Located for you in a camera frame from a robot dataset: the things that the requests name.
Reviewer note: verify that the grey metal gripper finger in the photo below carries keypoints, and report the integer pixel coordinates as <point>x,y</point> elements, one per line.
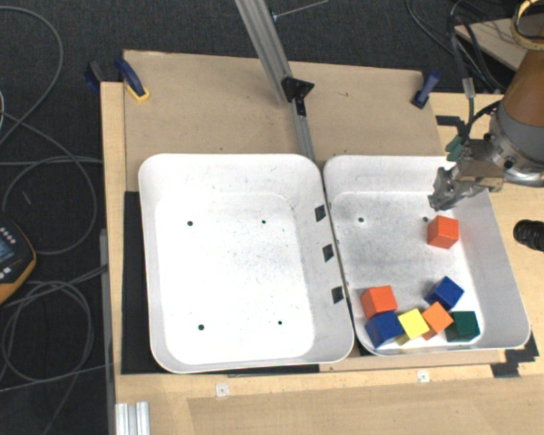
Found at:
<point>437,190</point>
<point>458,193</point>

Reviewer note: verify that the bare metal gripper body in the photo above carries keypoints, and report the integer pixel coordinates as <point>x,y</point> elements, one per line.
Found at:
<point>478,168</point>

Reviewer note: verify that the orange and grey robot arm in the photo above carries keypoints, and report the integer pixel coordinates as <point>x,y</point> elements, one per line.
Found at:
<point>532,89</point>

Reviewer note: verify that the orange cube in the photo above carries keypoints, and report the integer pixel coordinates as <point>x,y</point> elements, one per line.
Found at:
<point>378,301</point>
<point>437,317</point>
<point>442,233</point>

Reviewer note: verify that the white plastic tray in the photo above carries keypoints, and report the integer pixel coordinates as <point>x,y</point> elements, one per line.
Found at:
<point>390,252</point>
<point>236,270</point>

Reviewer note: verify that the blue cube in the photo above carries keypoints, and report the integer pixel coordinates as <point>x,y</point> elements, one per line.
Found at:
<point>384,329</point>
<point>445,292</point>

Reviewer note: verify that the green cube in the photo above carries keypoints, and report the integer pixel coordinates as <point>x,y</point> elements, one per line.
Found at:
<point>463,326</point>

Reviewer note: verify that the yellow cube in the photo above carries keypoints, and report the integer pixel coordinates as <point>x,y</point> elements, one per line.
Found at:
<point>413,324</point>

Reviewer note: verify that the brown cardboard board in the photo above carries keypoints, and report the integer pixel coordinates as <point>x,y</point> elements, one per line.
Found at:
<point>217,116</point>

